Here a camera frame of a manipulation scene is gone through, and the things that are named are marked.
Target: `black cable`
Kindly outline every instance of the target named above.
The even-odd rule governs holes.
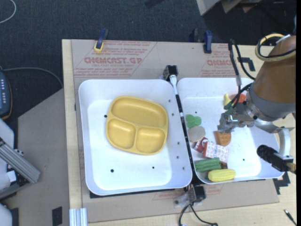
[[[247,84],[245,87],[243,87],[243,88],[239,91],[239,93],[237,93],[237,94],[235,95],[235,97],[231,100],[231,104],[233,104],[233,102],[235,101],[235,99],[238,98],[238,100],[236,100],[236,102],[235,102],[235,104],[237,104],[238,101],[239,101],[239,97],[240,97],[241,93],[244,92],[245,90],[249,89],[249,88],[251,87],[251,85],[252,85],[252,83]]]
[[[189,205],[185,206],[185,207],[182,209],[182,211],[181,211],[181,213],[180,213],[180,216],[179,216],[179,226],[182,226],[181,218],[182,218],[184,212],[187,210],[187,208],[188,208],[189,206],[191,207],[191,209],[192,209],[194,215],[198,218],[198,220],[200,220],[201,222],[203,222],[203,223],[205,223],[205,224],[211,225],[211,226],[218,226],[217,223],[209,223],[209,222],[203,221],[203,220],[197,215],[197,213],[195,212],[195,210],[193,209],[192,204],[189,204]]]
[[[179,216],[179,226],[182,226],[181,218],[182,218],[184,212],[186,211],[186,209],[187,209],[188,207],[189,207],[189,205],[185,206],[185,207],[182,209],[181,213],[180,213],[180,216]]]
[[[239,48],[238,48],[236,42],[235,42],[233,39],[231,39],[230,42],[229,42],[230,59],[231,59],[231,62],[232,62],[233,67],[235,67],[235,68],[234,68],[235,74],[236,74],[236,75],[239,75],[239,72],[238,72],[238,70],[237,70],[237,67],[236,67],[236,64],[235,64],[235,61],[234,61],[233,51],[232,51],[232,45],[234,45],[234,47],[235,47],[235,49],[236,49],[236,51],[237,51],[237,55],[238,55],[238,59],[239,59],[241,68],[243,69],[243,71],[245,72],[245,74],[246,74],[250,79],[255,80],[255,78],[254,78],[252,75],[250,75],[250,74],[248,73],[248,71],[245,69],[245,66],[244,66],[244,64],[243,64],[243,62],[242,62],[242,57],[241,57]]]
[[[288,218],[293,222],[293,224],[295,224],[297,226],[297,223],[295,222],[295,220],[293,219],[291,214],[286,209],[284,210],[284,212],[288,216]]]
[[[209,223],[209,222],[206,222],[206,221],[201,220],[201,218],[197,215],[197,213],[196,213],[195,210],[193,209],[192,204],[189,204],[189,205],[190,205],[190,207],[191,207],[191,209],[192,209],[194,215],[195,215],[201,222],[203,222],[203,223],[205,223],[205,224],[209,224],[209,225],[211,225],[211,226],[218,226],[217,223]]]
[[[269,40],[275,40],[275,39],[276,39],[276,40],[279,40],[279,37],[277,37],[277,36],[271,37],[271,38],[266,39],[264,42],[267,42],[267,41],[269,41]],[[288,54],[290,54],[290,53],[296,51],[296,49],[292,49],[292,50],[287,51],[287,52],[285,52],[285,53],[283,53],[283,54],[264,56],[264,55],[262,55],[261,52],[260,52],[261,46],[262,46],[264,43],[260,44],[260,42],[261,42],[261,40],[259,40],[258,43],[257,43],[257,52],[258,52],[258,54],[259,54],[260,56],[262,56],[263,58],[282,57],[282,56],[288,55]]]
[[[239,71],[237,69],[237,66],[236,66],[236,63],[235,63],[235,60],[234,60],[233,49],[232,49],[232,45],[234,45],[234,44],[236,44],[235,41],[233,39],[230,39],[230,41],[228,43],[228,49],[230,51],[230,60],[231,60],[235,75],[239,76]],[[240,97],[240,85],[238,86],[237,96],[238,96],[238,98]]]
[[[62,81],[54,73],[52,73],[49,70],[42,69],[42,68],[37,68],[37,67],[19,67],[19,68],[12,68],[12,69],[3,69],[0,66],[0,71],[8,72],[8,71],[13,71],[13,70],[40,70],[40,71],[43,71],[43,72],[47,72],[47,73],[51,74],[52,76],[54,76],[59,81],[59,83],[61,84],[61,87],[63,88]]]

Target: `table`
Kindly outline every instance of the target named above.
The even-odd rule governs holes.
[[[165,43],[165,46],[172,46],[175,43]],[[202,48],[202,43],[176,43],[183,46],[183,51],[186,49]],[[254,46],[239,46],[241,54],[248,54],[253,60],[256,70],[260,68],[262,62],[255,57]],[[79,173],[79,151],[77,141],[77,125],[76,113],[74,110],[75,95],[74,95],[74,79],[73,79],[73,65],[72,65],[72,46],[71,40],[62,40],[63,53],[63,77],[64,77],[64,95],[65,95],[65,113],[66,113],[66,135],[67,135],[67,152],[68,152],[68,176],[69,176],[69,198],[70,208],[82,208],[81,197],[81,181]],[[288,115],[284,121],[281,121],[280,126],[295,127],[295,119]],[[295,158],[296,147],[296,129],[291,131],[292,148],[291,155]],[[199,216],[209,222],[217,222],[222,225],[290,225],[292,222],[284,213],[287,209],[293,218],[297,219],[297,203],[296,203],[296,175],[289,172],[291,183],[288,187],[280,189],[279,203],[256,205],[248,207],[237,207],[221,210],[208,210],[200,212]],[[169,214],[163,216],[133,218],[124,220],[115,220],[107,222],[89,223],[92,226],[135,226],[135,225],[177,225],[178,214]],[[182,223],[187,225],[200,225],[199,220],[192,212],[185,213],[182,218]]]

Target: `black device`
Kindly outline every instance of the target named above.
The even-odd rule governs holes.
[[[296,173],[296,168],[291,168],[289,166],[289,163],[293,163],[293,158],[283,159],[281,156],[278,156],[278,152],[267,146],[267,145],[261,145],[257,148],[257,155],[267,161],[268,163],[271,163],[272,167],[276,168],[278,171],[290,171],[294,174]]]
[[[0,118],[7,116],[11,108],[11,93],[8,80],[0,71]]]

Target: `white cord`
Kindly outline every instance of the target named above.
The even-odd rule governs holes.
[[[1,23],[4,23],[4,22],[6,22],[6,21],[8,21],[9,19],[11,19],[11,18],[16,14],[16,11],[17,11],[17,5],[16,5],[16,3],[15,3],[13,0],[10,0],[10,1],[14,4],[15,10],[14,10],[13,14],[12,14],[10,17],[8,17],[7,19],[4,19],[4,20],[0,21],[0,24],[1,24]]]

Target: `wire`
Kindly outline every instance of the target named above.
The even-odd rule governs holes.
[[[265,37],[263,37],[262,39],[260,39],[255,47],[255,54],[256,56],[263,61],[267,61],[267,62],[273,62],[273,61],[281,61],[287,58],[290,58],[294,55],[296,55],[296,49],[292,49],[290,51],[287,51],[283,54],[279,54],[279,55],[270,55],[270,56],[263,56],[260,52],[260,48],[262,46],[262,44],[268,40],[271,39],[276,39],[276,38],[283,38],[284,35],[280,34],[280,33],[271,33]]]
[[[13,14],[12,14],[10,17],[8,17],[7,19],[4,19],[4,20],[0,21],[0,24],[1,24],[1,23],[4,23],[4,22],[6,22],[6,21],[8,21],[9,19],[11,19],[11,18],[16,14],[16,11],[17,11],[17,5],[16,5],[16,3],[15,3],[13,0],[10,0],[10,1],[14,4],[15,10],[14,10]]]
[[[51,71],[46,70],[46,69],[37,68],[37,67],[19,67],[19,68],[12,68],[12,69],[3,69],[0,66],[0,70],[5,71],[5,72],[13,71],[13,70],[40,70],[40,71],[47,72],[47,73],[53,75],[59,81],[59,83],[61,84],[61,87],[63,88],[62,81],[54,73],[52,73]]]
[[[234,101],[238,98],[238,100],[235,102],[235,104],[237,104],[237,102],[239,101],[240,94],[241,94],[242,92],[244,92],[245,90],[249,89],[249,88],[251,87],[251,85],[252,85],[252,83],[247,84],[245,87],[243,87],[243,88],[240,90],[240,92],[239,92],[238,94],[236,94],[235,97],[231,100],[231,104],[233,104]]]
[[[286,209],[284,209],[284,212],[288,216],[288,218],[293,222],[293,224],[295,224],[297,226],[297,223],[295,222],[295,220],[293,219],[291,214]]]
[[[192,204],[188,204],[187,206],[185,206],[185,207],[182,209],[182,211],[181,211],[181,213],[180,213],[180,216],[179,216],[179,226],[182,226],[182,223],[181,223],[182,216],[183,216],[184,212],[187,210],[187,208],[188,208],[189,206],[191,207],[191,209],[192,209],[194,215],[198,218],[198,220],[200,220],[201,222],[203,222],[203,223],[205,223],[205,224],[211,225],[211,226],[218,226],[217,223],[209,223],[209,222],[203,221],[203,220],[197,215],[197,213],[195,212],[195,210],[193,209]]]
[[[242,57],[241,57],[239,48],[238,48],[236,42],[235,42],[233,39],[231,39],[230,42],[229,42],[230,59],[231,59],[231,62],[232,62],[233,67],[235,67],[235,68],[234,68],[235,74],[236,74],[236,75],[239,75],[239,72],[238,72],[238,70],[237,70],[237,66],[236,66],[235,61],[234,61],[232,45],[234,45],[234,47],[235,47],[235,49],[236,49],[236,51],[237,51],[237,55],[238,55],[238,59],[239,59],[241,68],[243,69],[243,71],[245,72],[245,74],[246,74],[250,79],[255,80],[255,78],[254,78],[253,76],[251,76],[251,75],[248,73],[248,71],[245,69],[244,64],[243,64],[243,62],[242,62]]]

